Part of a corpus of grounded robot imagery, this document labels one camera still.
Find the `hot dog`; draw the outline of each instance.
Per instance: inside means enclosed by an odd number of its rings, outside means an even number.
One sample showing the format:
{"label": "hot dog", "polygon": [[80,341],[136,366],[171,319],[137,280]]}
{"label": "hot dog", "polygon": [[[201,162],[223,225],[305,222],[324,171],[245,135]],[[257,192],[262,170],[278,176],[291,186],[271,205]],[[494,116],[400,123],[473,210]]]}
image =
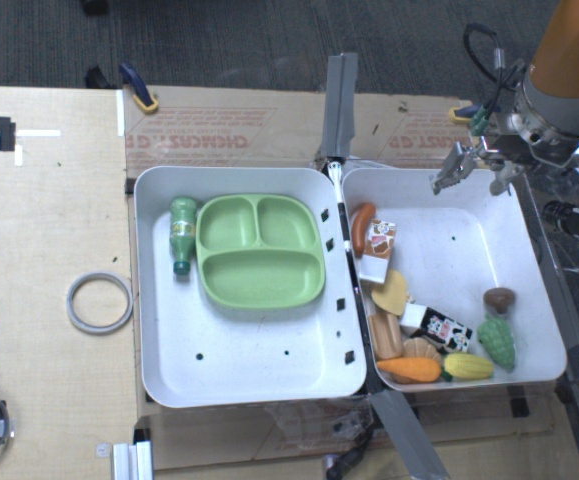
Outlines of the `hot dog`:
{"label": "hot dog", "polygon": [[356,256],[362,256],[365,248],[367,225],[375,214],[376,207],[371,203],[364,203],[356,212],[351,224],[351,246]]}

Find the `yellow corn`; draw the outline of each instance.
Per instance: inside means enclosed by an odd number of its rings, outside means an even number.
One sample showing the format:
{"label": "yellow corn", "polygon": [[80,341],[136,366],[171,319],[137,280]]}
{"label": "yellow corn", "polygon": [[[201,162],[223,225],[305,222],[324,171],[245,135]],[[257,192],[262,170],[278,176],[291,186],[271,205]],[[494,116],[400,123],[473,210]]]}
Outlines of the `yellow corn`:
{"label": "yellow corn", "polygon": [[466,352],[445,356],[443,368],[452,377],[465,380],[487,379],[493,374],[493,363],[489,359]]}

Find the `toy grape bunch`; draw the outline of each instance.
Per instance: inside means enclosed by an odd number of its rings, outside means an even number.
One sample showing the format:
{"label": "toy grape bunch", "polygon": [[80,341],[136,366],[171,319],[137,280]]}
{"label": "toy grape bunch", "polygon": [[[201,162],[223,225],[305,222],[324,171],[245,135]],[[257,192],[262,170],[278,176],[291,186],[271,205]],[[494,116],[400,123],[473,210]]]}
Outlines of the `toy grape bunch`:
{"label": "toy grape bunch", "polygon": [[486,320],[478,326],[476,333],[491,360],[505,370],[513,370],[516,364],[516,346],[511,327],[506,317],[508,307],[516,300],[508,288],[492,288],[484,294],[483,300],[495,311],[486,315]]}

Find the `bottle label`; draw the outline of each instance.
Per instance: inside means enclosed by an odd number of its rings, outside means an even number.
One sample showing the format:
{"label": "bottle label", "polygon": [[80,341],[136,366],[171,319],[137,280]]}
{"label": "bottle label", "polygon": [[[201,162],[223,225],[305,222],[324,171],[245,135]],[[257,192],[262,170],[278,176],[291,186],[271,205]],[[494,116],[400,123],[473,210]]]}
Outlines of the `bottle label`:
{"label": "bottle label", "polygon": [[186,220],[172,222],[170,236],[196,236],[196,225]]}

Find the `white plastic tray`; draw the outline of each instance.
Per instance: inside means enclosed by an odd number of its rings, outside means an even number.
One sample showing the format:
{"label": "white plastic tray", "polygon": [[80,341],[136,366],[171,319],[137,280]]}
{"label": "white plastic tray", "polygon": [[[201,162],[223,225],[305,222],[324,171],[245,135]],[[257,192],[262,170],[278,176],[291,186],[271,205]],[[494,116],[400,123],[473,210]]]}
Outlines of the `white plastic tray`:
{"label": "white plastic tray", "polygon": [[[309,304],[270,311],[228,309],[208,298],[195,261],[188,279],[174,275],[171,200],[184,195],[203,203],[242,193],[294,197],[313,213],[326,279]],[[337,398],[360,389],[366,359],[337,201],[323,174],[312,169],[154,167],[138,178],[134,200],[142,379],[156,402],[189,408]]]}
{"label": "white plastic tray", "polygon": [[[396,224],[389,268],[407,280],[416,303],[430,306],[476,330],[484,321],[483,294],[504,286],[516,293],[510,324],[516,343],[511,372],[495,368],[483,381],[386,384],[405,392],[469,386],[546,382],[566,367],[566,351],[517,199],[489,194],[493,174],[476,170],[433,195],[426,169],[358,168],[343,180],[350,216],[372,202],[377,216]],[[475,337],[469,351],[484,355]]]}

